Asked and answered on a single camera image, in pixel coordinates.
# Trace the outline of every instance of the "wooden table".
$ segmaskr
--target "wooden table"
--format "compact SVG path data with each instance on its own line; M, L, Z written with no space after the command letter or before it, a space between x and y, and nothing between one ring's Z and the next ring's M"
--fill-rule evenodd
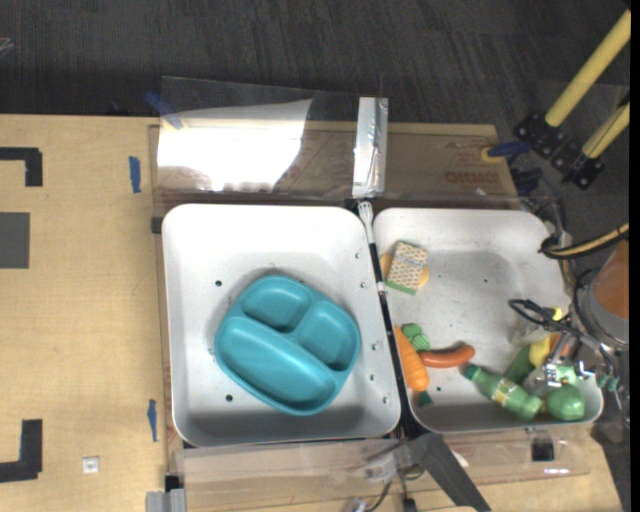
M0 116L0 147L38 148L44 162L43 186L26 187L24 163L0 161L0 212L30 220L28 269L0 269L0 461L18 460L22 420L43 422L42 472L0 483L0 510L141 511L146 493L164 488L157 235L150 229L149 128L156 124ZM139 193L129 157L140 162ZM495 510L620 510L600 446L589 436L581 442L588 474L480 491ZM99 457L98 472L83 472L85 457ZM453 506L442 491L414 497L422 509ZM391 496L379 510L401 510L399 503Z

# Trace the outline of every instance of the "gray square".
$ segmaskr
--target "gray square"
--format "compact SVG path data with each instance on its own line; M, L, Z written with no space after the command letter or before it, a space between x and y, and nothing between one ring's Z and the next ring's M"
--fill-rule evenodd
M0 268L29 268L29 214L0 212Z

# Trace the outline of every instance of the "bottle label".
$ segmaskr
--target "bottle label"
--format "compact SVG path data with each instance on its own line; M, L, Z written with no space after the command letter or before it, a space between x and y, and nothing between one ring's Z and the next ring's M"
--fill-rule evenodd
M496 389L491 395L491 400L499 403L502 407L506 407L511 393L513 393L517 387L518 386L509 379L502 379L498 384L496 384Z

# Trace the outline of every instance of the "yellow rod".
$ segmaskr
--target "yellow rod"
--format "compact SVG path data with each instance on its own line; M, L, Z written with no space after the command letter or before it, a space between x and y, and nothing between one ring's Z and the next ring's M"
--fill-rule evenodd
M557 128L564 122L629 39L631 11L627 9L549 109L544 118L549 126Z
M618 108L589 138L582 152L589 158L598 158L615 138L622 133L631 119L631 102Z

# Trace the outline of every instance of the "teal plate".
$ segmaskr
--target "teal plate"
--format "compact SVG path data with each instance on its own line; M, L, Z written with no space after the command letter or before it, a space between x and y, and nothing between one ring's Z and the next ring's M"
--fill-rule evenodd
M300 281L267 276L251 284L216 333L215 357L236 383L294 416L331 404L360 351L356 322Z

